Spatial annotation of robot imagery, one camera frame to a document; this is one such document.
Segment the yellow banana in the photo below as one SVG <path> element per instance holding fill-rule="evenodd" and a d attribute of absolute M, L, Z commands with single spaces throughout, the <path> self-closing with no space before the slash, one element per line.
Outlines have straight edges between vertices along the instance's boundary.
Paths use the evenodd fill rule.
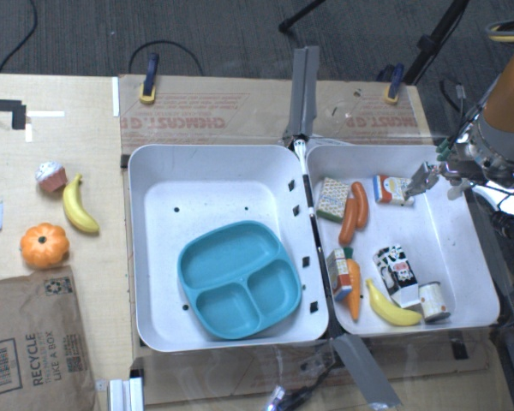
<path fill-rule="evenodd" d="M 80 195 L 81 178 L 81 174 L 76 174 L 75 178 L 67 184 L 63 190 L 63 208 L 65 215 L 67 215 L 69 221 L 77 229 L 87 233 L 97 233 L 99 231 L 99 224 L 82 205 Z"/>
<path fill-rule="evenodd" d="M 422 315 L 409 309 L 402 309 L 388 300 L 371 278 L 366 279 L 369 288 L 369 304 L 381 318 L 393 325 L 416 325 L 422 320 Z"/>

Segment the blue divided plate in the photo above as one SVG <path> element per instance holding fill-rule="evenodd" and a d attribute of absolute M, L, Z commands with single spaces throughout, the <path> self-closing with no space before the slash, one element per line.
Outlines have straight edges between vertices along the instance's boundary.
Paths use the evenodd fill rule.
<path fill-rule="evenodd" d="M 301 302 L 299 276 L 284 246 L 255 221 L 194 239 L 181 251 L 177 272 L 200 322 L 223 339 L 263 331 Z"/>

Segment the brown paper bag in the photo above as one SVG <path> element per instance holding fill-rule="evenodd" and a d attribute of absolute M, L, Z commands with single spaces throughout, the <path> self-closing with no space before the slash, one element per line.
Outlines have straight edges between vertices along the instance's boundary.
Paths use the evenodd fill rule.
<path fill-rule="evenodd" d="M 94 403 L 70 267 L 0 280 L 0 409 L 91 410 Z"/>

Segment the white can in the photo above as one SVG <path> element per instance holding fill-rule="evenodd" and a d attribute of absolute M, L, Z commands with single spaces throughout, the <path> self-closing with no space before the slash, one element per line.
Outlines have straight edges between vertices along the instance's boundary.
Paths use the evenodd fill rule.
<path fill-rule="evenodd" d="M 419 285 L 419 299 L 422 314 L 426 323 L 439 319 L 446 319 L 451 315 L 445 305 L 439 282 L 430 282 Z"/>

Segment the orange pumpkin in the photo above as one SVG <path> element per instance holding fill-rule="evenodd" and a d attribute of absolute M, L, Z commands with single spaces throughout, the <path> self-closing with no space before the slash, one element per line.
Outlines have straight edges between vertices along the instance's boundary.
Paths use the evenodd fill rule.
<path fill-rule="evenodd" d="M 31 227 L 21 238 L 21 255 L 36 268 L 47 268 L 60 262 L 69 247 L 65 230 L 50 223 Z"/>

